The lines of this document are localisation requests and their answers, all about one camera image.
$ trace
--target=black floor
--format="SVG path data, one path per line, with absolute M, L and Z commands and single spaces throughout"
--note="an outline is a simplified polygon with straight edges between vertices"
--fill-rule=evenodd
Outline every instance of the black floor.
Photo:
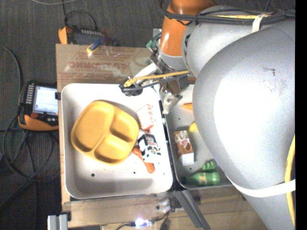
M 4 130 L 17 113 L 20 86 L 36 80 L 56 83 L 55 44 L 58 30 L 64 26 L 64 15 L 72 11 L 89 13 L 99 30 L 116 37 L 120 46 L 145 47 L 154 28 L 161 28 L 163 14 L 158 0 L 79 0 L 60 5 L 61 0 L 0 0 L 0 142 Z M 268 0 L 215 0 L 219 5 L 263 11 Z M 268 11 L 295 8 L 295 0 L 271 0 Z M 93 28 L 92 19 L 85 13 L 74 13 L 69 25 Z M 16 57 L 21 68 L 10 54 Z M 22 140 L 22 131 L 9 132 L 5 154 L 10 158 Z M 28 134 L 19 157 L 14 163 L 24 175 L 11 171 L 5 161 L 0 164 L 0 229 L 47 229 L 47 216 L 61 212 L 58 133 Z M 33 157 L 34 171 L 42 170 L 31 181 L 33 174 L 28 153 Z

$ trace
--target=screen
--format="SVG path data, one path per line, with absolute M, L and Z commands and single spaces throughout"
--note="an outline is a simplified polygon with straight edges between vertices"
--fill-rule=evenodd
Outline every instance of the screen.
M 57 89 L 36 86 L 35 96 L 34 96 L 34 113 L 44 113 L 49 115 L 58 114 L 58 101 L 55 98 L 55 93 Z

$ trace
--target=green soda bottle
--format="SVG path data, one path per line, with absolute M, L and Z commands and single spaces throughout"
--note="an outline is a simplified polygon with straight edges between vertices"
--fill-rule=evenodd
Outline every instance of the green soda bottle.
M 199 172 L 192 176 L 184 176 L 181 178 L 183 184 L 193 184 L 197 186 L 219 185 L 220 175 L 218 172 L 205 173 Z

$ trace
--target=bottle label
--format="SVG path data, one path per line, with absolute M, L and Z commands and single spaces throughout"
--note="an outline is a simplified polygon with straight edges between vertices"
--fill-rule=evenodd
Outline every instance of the bottle label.
M 205 186 L 207 185 L 208 181 L 207 181 L 207 178 L 206 178 L 206 174 L 201 174 L 199 176 L 199 184 L 200 186 Z

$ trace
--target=yellow plate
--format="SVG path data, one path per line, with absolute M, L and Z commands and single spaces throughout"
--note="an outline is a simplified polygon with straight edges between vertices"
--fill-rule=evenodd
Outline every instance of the yellow plate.
M 138 122 L 118 107 L 91 102 L 71 130 L 71 143 L 79 152 L 107 164 L 123 162 L 138 138 Z

